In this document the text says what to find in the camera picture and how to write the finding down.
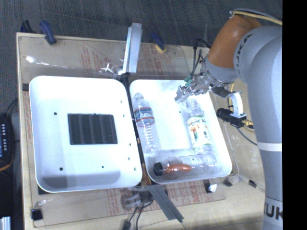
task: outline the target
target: black device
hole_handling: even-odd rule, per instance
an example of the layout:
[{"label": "black device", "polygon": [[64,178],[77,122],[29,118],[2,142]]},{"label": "black device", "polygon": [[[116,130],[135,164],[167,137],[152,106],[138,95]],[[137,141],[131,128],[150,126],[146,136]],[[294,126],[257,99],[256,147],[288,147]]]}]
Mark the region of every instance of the black device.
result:
[{"label": "black device", "polygon": [[13,161],[14,138],[10,121],[0,116],[0,171],[7,169]]}]

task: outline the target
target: gray floor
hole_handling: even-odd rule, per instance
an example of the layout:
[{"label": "gray floor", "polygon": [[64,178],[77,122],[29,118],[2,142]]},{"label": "gray floor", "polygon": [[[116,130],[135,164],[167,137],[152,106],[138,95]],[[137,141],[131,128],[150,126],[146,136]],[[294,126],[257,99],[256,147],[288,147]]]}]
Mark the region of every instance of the gray floor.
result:
[{"label": "gray floor", "polygon": [[[155,32],[166,44],[191,46],[205,35],[212,43],[235,8],[283,18],[283,0],[0,0],[1,114],[17,98],[15,35],[25,20],[37,33],[39,22],[47,20],[55,35],[114,40],[126,40],[128,27],[137,20],[143,42],[152,42]],[[14,104],[9,113],[17,111]],[[8,174],[16,181],[12,169]]]}]

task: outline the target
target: black bottle cap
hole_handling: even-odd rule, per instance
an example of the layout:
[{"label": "black bottle cap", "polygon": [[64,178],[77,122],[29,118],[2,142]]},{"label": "black bottle cap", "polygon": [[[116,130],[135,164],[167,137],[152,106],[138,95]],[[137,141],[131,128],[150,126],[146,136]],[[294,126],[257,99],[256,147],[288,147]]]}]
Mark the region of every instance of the black bottle cap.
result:
[{"label": "black bottle cap", "polygon": [[156,176],[161,176],[163,174],[163,166],[162,163],[155,163],[153,166],[153,172]]}]

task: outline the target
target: white stripe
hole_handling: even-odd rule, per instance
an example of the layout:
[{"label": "white stripe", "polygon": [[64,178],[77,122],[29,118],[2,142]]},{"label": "white stripe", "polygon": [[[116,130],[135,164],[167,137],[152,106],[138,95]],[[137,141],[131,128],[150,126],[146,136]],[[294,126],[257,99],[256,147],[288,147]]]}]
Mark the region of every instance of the white stripe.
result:
[{"label": "white stripe", "polygon": [[264,151],[283,151],[283,144],[282,143],[257,143],[258,148]]}]

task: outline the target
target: water bottle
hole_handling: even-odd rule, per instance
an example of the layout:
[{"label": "water bottle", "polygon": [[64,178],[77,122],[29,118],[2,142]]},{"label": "water bottle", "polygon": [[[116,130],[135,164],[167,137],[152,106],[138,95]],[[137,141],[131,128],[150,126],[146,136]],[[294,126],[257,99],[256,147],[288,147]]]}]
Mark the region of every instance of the water bottle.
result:
[{"label": "water bottle", "polygon": [[133,97],[132,106],[143,153],[155,154],[161,149],[161,144],[153,110],[140,93]]},{"label": "water bottle", "polygon": [[163,162],[155,163],[153,172],[156,176],[175,179],[185,175],[213,174],[221,166],[212,152],[180,157],[168,157]]},{"label": "water bottle", "polygon": [[187,125],[194,152],[199,154],[213,151],[213,143],[204,112],[195,99],[187,99],[186,105],[188,113]]}]

